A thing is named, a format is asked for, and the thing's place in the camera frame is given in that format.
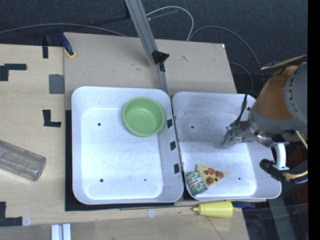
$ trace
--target toy pizza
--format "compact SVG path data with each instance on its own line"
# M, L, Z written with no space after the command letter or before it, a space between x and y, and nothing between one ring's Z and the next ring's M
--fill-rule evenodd
M212 185L216 184L221 179L223 179L225 176L227 176L226 172L216 170L210 167L205 167L200 164L197 164L195 166L195 170L200 172L207 187L211 187Z

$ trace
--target toy sink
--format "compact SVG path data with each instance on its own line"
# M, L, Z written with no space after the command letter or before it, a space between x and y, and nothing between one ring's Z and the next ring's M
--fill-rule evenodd
M124 106L137 97L162 107L165 123L156 134L140 137L126 128ZM262 159L273 159L269 148L259 143L220 147L243 98L243 94L178 92L171 101L160 89L76 89L71 99L75 197L88 205L175 202L184 191L182 169L187 175L201 164L227 176L202 193L190 192L196 200L276 198L281 184L259 167ZM248 106L254 101L248 96Z

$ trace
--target green bowl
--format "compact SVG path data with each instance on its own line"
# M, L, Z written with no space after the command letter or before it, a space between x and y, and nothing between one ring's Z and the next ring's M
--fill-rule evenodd
M137 97L129 100L122 111L128 131L139 137L159 132L165 124L165 113L153 99Z

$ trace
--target wooden table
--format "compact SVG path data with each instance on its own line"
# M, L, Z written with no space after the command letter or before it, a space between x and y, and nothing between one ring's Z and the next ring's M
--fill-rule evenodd
M192 210L197 202L184 200L174 207L155 208L155 217L149 217L146 208L65 211L65 110L70 109L72 91L82 85L95 85L97 79L102 81L96 84L99 86L157 88L156 72L148 70L138 38L75 33L66 36L73 40L71 45L78 51L79 60L84 58L77 45L92 38L100 39L106 46L104 52L122 54L109 54L103 77L100 73L91 77L88 70L87 76L79 77L82 69L75 74L73 67L77 57L69 59L61 47L48 47L48 58L43 58L41 46L0 45L0 65L27 64L27 70L10 70L8 81L0 81L0 140L46 157L45 169L35 182L0 171L0 201L6 202L6 217L30 218L31 225L72 223L76 239L88 239L93 229L99 236L113 233L115 239L249 239L241 210L235 210L232 218L204 217ZM157 45L170 54L165 62L170 96L179 91L236 93L221 44L157 40ZM92 58L86 63L97 72L94 70L100 62ZM130 69L129 74L125 74L123 65ZM54 74L65 77L65 94L49 92L49 75ZM51 120L61 122L61 127L44 126L43 110L51 110ZM9 229L0 230L6 236Z

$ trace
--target yellow bottle nozzle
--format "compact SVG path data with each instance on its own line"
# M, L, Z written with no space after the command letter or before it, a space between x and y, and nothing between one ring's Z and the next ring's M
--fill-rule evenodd
M233 215L234 207L231 201L214 201L200 203L198 207L194 207L193 211L202 216L230 218Z

